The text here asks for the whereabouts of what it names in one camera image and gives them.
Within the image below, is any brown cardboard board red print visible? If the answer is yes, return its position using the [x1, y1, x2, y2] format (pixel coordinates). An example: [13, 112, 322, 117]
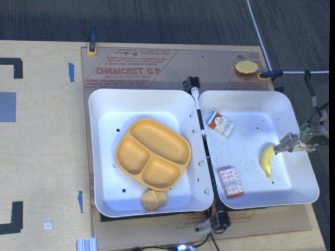
[81, 45, 313, 248]

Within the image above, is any orange divided plate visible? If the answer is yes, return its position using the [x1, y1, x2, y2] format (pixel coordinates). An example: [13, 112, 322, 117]
[115, 118, 192, 192]

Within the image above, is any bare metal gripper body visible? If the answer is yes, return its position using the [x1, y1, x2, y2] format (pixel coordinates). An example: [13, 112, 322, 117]
[298, 133, 330, 153]

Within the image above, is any red and white carton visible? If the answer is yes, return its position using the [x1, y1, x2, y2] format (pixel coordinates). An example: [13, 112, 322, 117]
[204, 110, 236, 139]

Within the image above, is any yellow toy corn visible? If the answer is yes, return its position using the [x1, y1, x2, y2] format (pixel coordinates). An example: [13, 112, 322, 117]
[141, 189, 168, 211]

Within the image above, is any yellow round biscuit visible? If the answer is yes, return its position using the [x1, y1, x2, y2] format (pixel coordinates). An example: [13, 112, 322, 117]
[234, 60, 260, 75]

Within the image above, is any orange and white carton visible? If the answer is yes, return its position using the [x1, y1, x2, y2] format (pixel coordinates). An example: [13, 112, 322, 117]
[217, 167, 245, 199]

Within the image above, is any thin black and white rod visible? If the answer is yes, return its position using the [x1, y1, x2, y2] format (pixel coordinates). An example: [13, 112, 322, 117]
[191, 87, 224, 212]

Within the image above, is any white plastic tray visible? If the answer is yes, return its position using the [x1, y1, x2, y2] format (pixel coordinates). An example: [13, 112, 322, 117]
[88, 88, 215, 218]
[198, 89, 320, 210]

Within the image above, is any yellow banana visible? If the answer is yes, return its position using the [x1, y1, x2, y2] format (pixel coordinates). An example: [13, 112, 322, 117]
[260, 144, 276, 179]

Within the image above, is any black block with thin wires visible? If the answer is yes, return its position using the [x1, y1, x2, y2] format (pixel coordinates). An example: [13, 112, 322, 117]
[182, 76, 201, 93]
[214, 209, 232, 231]

